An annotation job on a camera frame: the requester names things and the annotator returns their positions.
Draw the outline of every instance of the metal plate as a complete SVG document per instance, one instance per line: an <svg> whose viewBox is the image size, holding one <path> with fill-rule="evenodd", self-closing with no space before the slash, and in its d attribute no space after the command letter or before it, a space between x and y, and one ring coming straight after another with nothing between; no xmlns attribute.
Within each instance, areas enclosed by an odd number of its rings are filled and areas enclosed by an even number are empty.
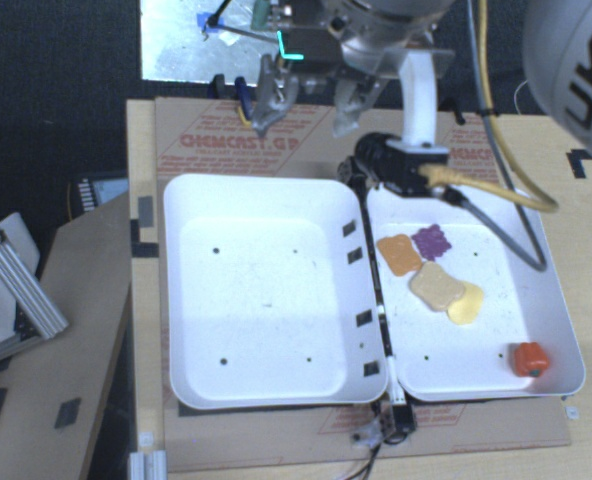
<svg viewBox="0 0 592 480"><path fill-rule="evenodd" d="M141 0L143 79L208 83L223 73L228 84L244 76L255 85L261 56L276 54L278 46L222 30L211 32L205 41L200 16L211 15L222 1ZM222 15L223 24L249 31L254 1L232 0Z"/></svg>

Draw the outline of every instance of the wooden table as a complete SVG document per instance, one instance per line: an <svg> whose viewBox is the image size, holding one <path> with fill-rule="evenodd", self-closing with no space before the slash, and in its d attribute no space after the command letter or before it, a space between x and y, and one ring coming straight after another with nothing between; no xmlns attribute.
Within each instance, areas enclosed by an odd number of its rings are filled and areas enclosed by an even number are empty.
<svg viewBox="0 0 592 480"><path fill-rule="evenodd" d="M139 197L156 193L154 103L128 104L131 217L138 217ZM583 389L565 405L578 411L570 420L571 447L469 453L378 460L371 478L413 479L544 479L592 478L592 161L582 166L586 178L575 178L567 153L582 146L547 117L504 116L500 125L510 146L530 173L560 203L556 214L543 215L550 250L574 323L587 370ZM157 242L155 227L141 229L142 242ZM160 320L156 306L156 262L135 260L134 276L154 283L133 286L139 451L164 449L161 400ZM172 480L335 479L358 463L335 462L170 474Z"/></svg>

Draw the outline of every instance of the wooden surface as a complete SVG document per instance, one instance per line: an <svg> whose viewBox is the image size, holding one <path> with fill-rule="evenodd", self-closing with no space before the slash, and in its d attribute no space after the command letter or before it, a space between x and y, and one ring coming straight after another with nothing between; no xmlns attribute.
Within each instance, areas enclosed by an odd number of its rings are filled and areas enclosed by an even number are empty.
<svg viewBox="0 0 592 480"><path fill-rule="evenodd" d="M127 214L122 196L58 230L41 284L70 326L0 372L0 480L87 479L128 316Z"/></svg>
<svg viewBox="0 0 592 480"><path fill-rule="evenodd" d="M153 102L130 102L128 123L143 139L154 120ZM581 146L546 117L507 116L500 120L508 142L526 171L556 199L561 209L544 215L543 222L549 246L555 260L576 335L587 370L584 388L565 405L575 407L579 419L569 422L573 444L571 447L543 448L519 451L384 459L376 462L371 479L485 479L506 478L572 480L592 478L592 161L584 161L586 179L574 178L566 153ZM147 173L155 161L153 149L148 149ZM135 172L136 183L145 183L144 175ZM147 187L153 193L153 187ZM148 268L155 277L152 261ZM162 406L159 404L160 368L155 361L160 357L160 324L154 321L143 305L135 304L135 335L140 333L146 349L138 351L136 378L138 388L137 419L139 431L153 432L158 448L161 441ZM285 439L289 439L285 429ZM359 467L359 463L326 463L299 466L247 468L236 470L201 471L170 474L170 480L229 480L229 479L338 479Z"/></svg>

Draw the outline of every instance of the white wire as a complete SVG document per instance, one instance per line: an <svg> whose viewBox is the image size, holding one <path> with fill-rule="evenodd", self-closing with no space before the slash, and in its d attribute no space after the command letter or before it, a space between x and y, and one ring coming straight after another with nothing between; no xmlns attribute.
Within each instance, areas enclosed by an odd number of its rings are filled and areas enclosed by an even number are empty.
<svg viewBox="0 0 592 480"><path fill-rule="evenodd" d="M518 107L518 93L526 85L527 85L527 80L523 80L520 84L518 84L518 87L516 87L516 90L514 91L514 108L516 109L516 113L519 116L522 116L523 113L520 111L520 108Z"/></svg>

